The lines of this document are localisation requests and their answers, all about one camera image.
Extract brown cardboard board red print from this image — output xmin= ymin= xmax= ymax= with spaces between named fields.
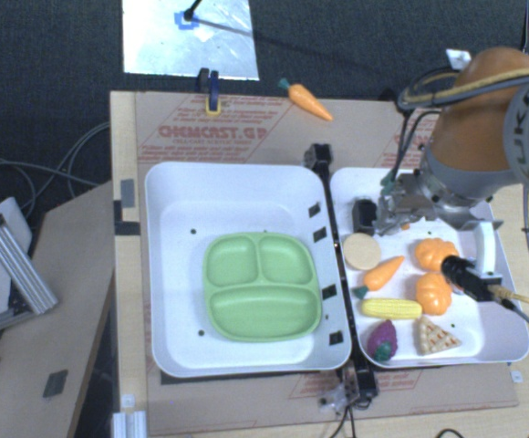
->
xmin=134 ymin=90 xmax=520 ymax=437

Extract white plastic tray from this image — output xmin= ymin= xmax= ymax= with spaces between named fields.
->
xmin=329 ymin=166 xmax=529 ymax=368
xmin=144 ymin=161 xmax=353 ymax=379

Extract beige round biscuit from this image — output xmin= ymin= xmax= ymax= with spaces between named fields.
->
xmin=342 ymin=233 xmax=383 ymax=272

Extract beige lattice pie slice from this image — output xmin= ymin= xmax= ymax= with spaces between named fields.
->
xmin=415 ymin=315 xmax=463 ymax=357

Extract yellow corn cob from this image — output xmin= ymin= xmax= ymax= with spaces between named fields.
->
xmin=360 ymin=297 xmax=424 ymax=321

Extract green divided plate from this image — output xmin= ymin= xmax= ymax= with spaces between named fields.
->
xmin=202 ymin=232 xmax=324 ymax=342

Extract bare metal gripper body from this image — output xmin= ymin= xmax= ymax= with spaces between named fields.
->
xmin=379 ymin=171 xmax=498 ymax=232

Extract black rectangular block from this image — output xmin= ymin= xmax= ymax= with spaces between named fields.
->
xmin=352 ymin=198 xmax=379 ymax=237

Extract thin black rod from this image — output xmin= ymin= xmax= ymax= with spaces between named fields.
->
xmin=317 ymin=161 xmax=369 ymax=376

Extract purple grapes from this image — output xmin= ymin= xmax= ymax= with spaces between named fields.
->
xmin=366 ymin=319 xmax=399 ymax=363

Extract black cylinder on white bracket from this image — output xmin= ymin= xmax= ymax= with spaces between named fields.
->
xmin=440 ymin=220 xmax=505 ymax=304

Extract orange pumpkin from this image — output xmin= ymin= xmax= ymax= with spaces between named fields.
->
xmin=413 ymin=237 xmax=461 ymax=274
xmin=415 ymin=271 xmax=454 ymax=317

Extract orange carrot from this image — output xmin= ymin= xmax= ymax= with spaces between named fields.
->
xmin=352 ymin=255 xmax=406 ymax=300
xmin=276 ymin=78 xmax=335 ymax=123

